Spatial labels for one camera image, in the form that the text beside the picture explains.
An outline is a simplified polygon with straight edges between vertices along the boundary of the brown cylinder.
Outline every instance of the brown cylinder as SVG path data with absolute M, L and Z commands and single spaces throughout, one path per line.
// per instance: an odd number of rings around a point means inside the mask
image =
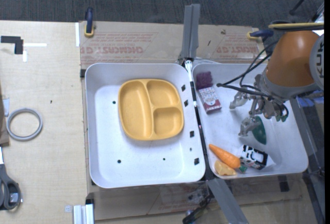
M 290 31 L 278 41 L 266 68 L 272 83 L 285 87 L 314 83 L 309 69 L 309 55 L 318 35 L 313 31 Z

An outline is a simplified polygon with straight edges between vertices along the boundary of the silver ring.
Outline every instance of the silver ring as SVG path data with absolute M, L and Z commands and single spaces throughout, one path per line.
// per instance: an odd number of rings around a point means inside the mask
M 31 114 L 35 115 L 39 120 L 39 127 L 37 128 L 37 130 L 34 133 L 32 133 L 31 135 L 26 136 L 26 137 L 18 136 L 16 134 L 14 134 L 10 129 L 11 120 L 20 113 L 31 113 Z M 25 107 L 25 108 L 16 109 L 12 113 L 10 113 L 8 116 L 6 125 L 7 125 L 8 133 L 13 139 L 20 140 L 20 141 L 27 141 L 27 140 L 31 140 L 31 139 L 35 138 L 40 133 L 40 131 L 42 129 L 42 119 L 41 119 L 41 115 L 37 111 L 35 111 L 32 108 Z

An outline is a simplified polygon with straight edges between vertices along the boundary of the orange carrot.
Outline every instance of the orange carrot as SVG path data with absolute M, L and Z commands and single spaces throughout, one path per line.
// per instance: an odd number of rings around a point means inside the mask
M 210 150 L 226 165 L 232 167 L 232 168 L 239 168 L 241 166 L 241 160 L 239 157 L 231 154 L 230 152 L 227 152 L 215 145 L 209 144 L 208 145 Z

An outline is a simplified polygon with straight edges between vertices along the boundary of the table surface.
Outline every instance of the table surface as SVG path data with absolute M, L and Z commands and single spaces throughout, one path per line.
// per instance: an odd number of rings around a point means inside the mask
M 9 111 L 37 110 L 43 120 L 33 140 L 11 139 L 3 146 L 7 173 L 20 185 L 23 203 L 14 211 L 0 211 L 1 223 L 72 223 L 70 208 L 84 205 L 87 195 L 84 111 L 80 50 L 75 23 L 0 21 L 2 36 L 20 36 L 28 47 L 27 62 L 15 55 L 13 44 L 0 43 L 0 82 Z M 30 114 L 14 118 L 12 130 L 32 133 L 38 122 Z M 296 180 L 298 197 L 242 205 L 251 223 L 317 223 L 303 180 Z M 227 223 L 214 211 L 219 223 Z M 182 223 L 185 213 L 102 220 L 98 223 Z

